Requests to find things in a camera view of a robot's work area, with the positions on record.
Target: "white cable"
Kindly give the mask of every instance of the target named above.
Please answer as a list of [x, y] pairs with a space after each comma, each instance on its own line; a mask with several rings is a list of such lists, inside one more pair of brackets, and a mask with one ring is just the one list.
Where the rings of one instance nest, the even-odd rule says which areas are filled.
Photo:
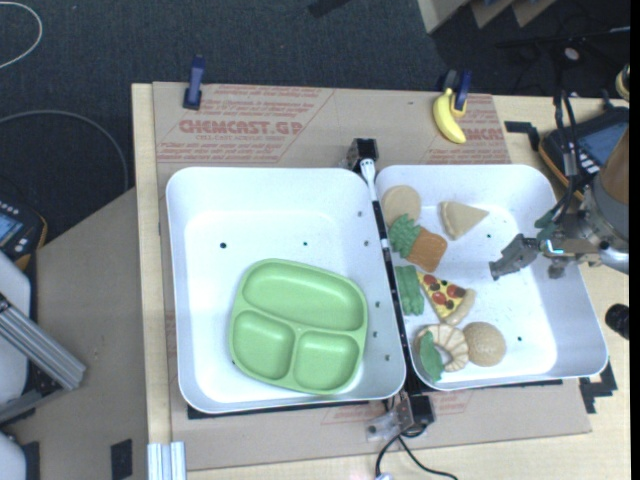
[[16, 58], [11, 59], [10, 61], [5, 62], [4, 64], [0, 64], [0, 69], [3, 69], [3, 68], [6, 68], [8, 66], [11, 66], [12, 64], [15, 64], [16, 62], [18, 62], [21, 59], [24, 59], [33, 50], [36, 49], [36, 47], [40, 44], [40, 40], [42, 39], [43, 27], [42, 27], [42, 20], [40, 19], [40, 16], [38, 16], [38, 13], [36, 13], [36, 11], [34, 11], [28, 5], [24, 5], [24, 4], [21, 4], [21, 3], [18, 3], [18, 2], [0, 2], [0, 5], [14, 6], [14, 7], [19, 7], [20, 9], [25, 9], [26, 11], [29, 11], [33, 15], [33, 17], [36, 19], [36, 21], [38, 22], [38, 37], [36, 38], [35, 42], [29, 47], [28, 50], [26, 50], [25, 52], [21, 53]]

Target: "black floor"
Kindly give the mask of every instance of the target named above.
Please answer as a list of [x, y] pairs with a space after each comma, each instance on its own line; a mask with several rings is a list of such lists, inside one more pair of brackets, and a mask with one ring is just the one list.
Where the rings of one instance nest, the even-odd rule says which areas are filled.
[[[473, 92], [549, 96], [560, 81], [584, 97], [614, 93], [630, 60], [630, 33], [607, 32], [630, 25], [631, 0], [559, 0], [524, 28], [508, 9], [479, 29], [467, 6], [431, 35], [416, 0], [345, 0], [327, 13], [314, 12], [324, 0], [2, 1], [33, 8], [44, 33], [31, 54], [0, 69], [0, 193], [38, 209], [49, 239], [133, 185], [130, 86], [186, 81], [194, 53], [212, 83], [437, 90], [447, 70], [469, 69]], [[36, 35], [28, 11], [0, 5], [0, 65]], [[562, 43], [497, 46], [555, 37], [588, 37], [578, 43], [582, 62], [561, 78]], [[2, 120], [36, 110], [90, 122]]]

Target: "white tray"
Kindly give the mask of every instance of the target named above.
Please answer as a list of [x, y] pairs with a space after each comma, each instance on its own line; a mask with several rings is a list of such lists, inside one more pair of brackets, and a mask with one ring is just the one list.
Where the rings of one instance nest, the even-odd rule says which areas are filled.
[[[454, 200], [489, 211], [466, 235], [448, 240], [434, 274], [476, 290], [476, 302], [458, 327], [473, 321], [494, 324], [505, 336], [507, 354], [496, 366], [469, 363], [458, 372], [443, 372], [434, 383], [413, 346], [421, 328], [438, 323], [425, 302], [423, 315], [404, 319], [413, 367], [423, 382], [435, 389], [455, 390], [590, 376], [605, 367], [606, 344], [577, 265], [569, 265], [561, 279], [550, 279], [550, 260], [540, 256], [520, 272], [497, 281], [491, 277], [489, 261], [498, 260], [516, 234], [535, 237], [539, 230], [534, 222], [555, 204], [544, 175], [522, 165], [392, 166], [376, 179], [379, 198], [395, 185], [418, 191], [422, 211], [416, 223], [443, 236], [439, 202]], [[394, 265], [409, 264], [396, 253], [392, 259]]]
[[[405, 362], [378, 230], [364, 181], [345, 169], [189, 167], [166, 189], [182, 395], [205, 413], [388, 398]], [[231, 361], [236, 287], [253, 263], [278, 258], [354, 281], [369, 307], [358, 373], [334, 395], [248, 377]]]

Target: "cardboard sheet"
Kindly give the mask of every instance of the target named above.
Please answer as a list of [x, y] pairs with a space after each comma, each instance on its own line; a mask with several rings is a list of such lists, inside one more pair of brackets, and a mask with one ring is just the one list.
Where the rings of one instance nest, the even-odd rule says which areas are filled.
[[[199, 111], [186, 84], [154, 83], [160, 232], [173, 440], [188, 470], [375, 453], [367, 422], [381, 402], [193, 418], [177, 380], [165, 187], [190, 165], [339, 166], [354, 138], [375, 138], [379, 168], [394, 164], [509, 163], [493, 99], [471, 94], [460, 121], [467, 143], [444, 139], [431, 118], [437, 93], [205, 85]], [[430, 394], [436, 422], [416, 448], [578, 434], [591, 430], [577, 380]]]

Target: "brown cylinder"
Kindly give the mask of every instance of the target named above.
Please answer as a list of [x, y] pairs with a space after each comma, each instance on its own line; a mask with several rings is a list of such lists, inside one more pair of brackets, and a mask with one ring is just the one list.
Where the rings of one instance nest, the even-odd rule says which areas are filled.
[[629, 127], [600, 169], [602, 187], [613, 199], [629, 204]]

